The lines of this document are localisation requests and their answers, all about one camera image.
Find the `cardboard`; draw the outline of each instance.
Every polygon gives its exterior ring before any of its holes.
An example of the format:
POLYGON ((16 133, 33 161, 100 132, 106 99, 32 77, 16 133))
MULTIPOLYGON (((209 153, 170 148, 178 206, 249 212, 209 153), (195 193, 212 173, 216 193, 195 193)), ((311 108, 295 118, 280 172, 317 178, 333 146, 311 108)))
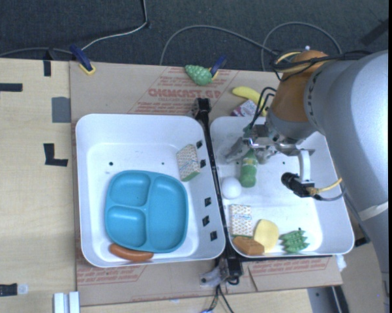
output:
MULTIPOLYGON (((93 63, 88 76, 70 62, 72 168, 76 224, 77 290, 82 306, 133 301, 152 301, 212 295, 200 286, 200 275, 214 268, 214 261, 168 263, 101 269, 90 265, 80 248, 76 177, 75 125, 89 113, 157 113, 186 115, 198 97, 210 98, 210 120, 232 111, 246 101, 232 94, 238 86, 260 92, 277 88, 273 73, 220 70, 213 83, 197 86, 181 67, 93 63)), ((244 275, 226 293, 288 290, 342 284, 335 257, 277 259, 244 262, 244 275)))

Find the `light wood surface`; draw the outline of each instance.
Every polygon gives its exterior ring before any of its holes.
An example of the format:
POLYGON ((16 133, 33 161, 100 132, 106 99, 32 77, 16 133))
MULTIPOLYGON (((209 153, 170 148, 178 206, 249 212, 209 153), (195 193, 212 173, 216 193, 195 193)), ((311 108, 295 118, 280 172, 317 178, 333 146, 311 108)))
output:
MULTIPOLYGON (((76 291, 70 123, 53 123, 53 97, 69 97, 68 63, 0 59, 0 284, 29 293, 0 297, 0 312, 51 312, 52 295, 76 291), (46 166, 44 143, 68 166, 46 166)), ((228 295, 235 312, 312 312, 306 290, 228 295)), ((82 312, 201 312, 211 297, 83 307, 82 312)), ((223 301, 215 312, 226 312, 223 301)))

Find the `white egg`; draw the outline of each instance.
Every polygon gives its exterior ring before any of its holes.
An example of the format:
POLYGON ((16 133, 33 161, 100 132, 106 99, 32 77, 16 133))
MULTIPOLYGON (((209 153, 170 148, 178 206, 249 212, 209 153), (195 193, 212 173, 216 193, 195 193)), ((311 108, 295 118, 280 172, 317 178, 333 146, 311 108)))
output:
POLYGON ((239 197, 242 192, 242 186, 235 177, 225 177, 222 181, 222 194, 225 198, 232 200, 239 197))

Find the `blue divided plate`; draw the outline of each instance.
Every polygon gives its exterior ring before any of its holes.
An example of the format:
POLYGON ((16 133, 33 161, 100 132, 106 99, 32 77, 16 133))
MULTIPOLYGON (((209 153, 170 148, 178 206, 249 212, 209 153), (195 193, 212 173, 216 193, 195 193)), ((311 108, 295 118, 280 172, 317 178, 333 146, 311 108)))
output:
POLYGON ((127 170, 110 181, 104 210, 106 232, 125 248, 154 253, 179 248, 187 234, 188 197, 176 178, 127 170))

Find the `brown sausage toy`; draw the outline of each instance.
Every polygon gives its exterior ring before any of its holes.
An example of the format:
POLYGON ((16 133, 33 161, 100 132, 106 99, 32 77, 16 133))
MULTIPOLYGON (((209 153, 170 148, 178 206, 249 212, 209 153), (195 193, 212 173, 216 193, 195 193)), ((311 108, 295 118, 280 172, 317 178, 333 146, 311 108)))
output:
POLYGON ((109 251, 120 258, 134 262, 146 261, 154 256, 154 253, 152 252, 141 252, 139 250, 127 249, 115 243, 110 245, 109 251))

